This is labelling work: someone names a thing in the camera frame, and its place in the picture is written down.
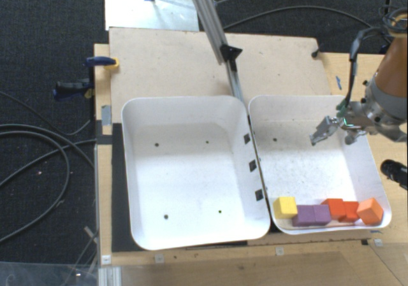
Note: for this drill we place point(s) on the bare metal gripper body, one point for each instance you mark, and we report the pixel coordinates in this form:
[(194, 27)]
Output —
[(371, 120)]

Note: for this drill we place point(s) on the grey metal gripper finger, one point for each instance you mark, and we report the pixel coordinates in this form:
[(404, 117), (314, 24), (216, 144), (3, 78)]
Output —
[(324, 130), (354, 137)]

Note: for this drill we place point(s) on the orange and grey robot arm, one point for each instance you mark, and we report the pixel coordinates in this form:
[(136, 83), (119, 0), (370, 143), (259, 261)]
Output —
[(393, 65)]

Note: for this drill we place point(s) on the white plastic tray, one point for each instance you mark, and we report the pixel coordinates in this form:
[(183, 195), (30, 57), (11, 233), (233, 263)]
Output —
[(306, 170), (188, 179)]

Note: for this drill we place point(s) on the red cube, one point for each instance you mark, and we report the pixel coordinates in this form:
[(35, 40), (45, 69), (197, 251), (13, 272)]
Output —
[(334, 206), (351, 211)]

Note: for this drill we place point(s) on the thin black rod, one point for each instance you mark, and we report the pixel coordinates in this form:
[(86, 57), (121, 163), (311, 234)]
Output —
[(259, 168)]

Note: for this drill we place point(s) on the orange cube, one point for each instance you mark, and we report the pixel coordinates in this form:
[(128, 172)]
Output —
[(370, 211)]

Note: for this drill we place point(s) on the purple cube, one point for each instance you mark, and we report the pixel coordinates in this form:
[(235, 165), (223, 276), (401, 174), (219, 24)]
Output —
[(304, 215), (322, 214)]

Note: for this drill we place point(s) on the yellow cube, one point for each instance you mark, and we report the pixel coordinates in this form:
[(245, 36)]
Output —
[(284, 207)]

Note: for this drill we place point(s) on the pale wood board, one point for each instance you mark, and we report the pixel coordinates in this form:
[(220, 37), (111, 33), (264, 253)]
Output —
[(165, 65)]

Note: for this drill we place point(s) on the black cylinder on white bracket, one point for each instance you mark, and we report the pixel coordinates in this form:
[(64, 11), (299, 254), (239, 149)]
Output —
[(394, 171)]

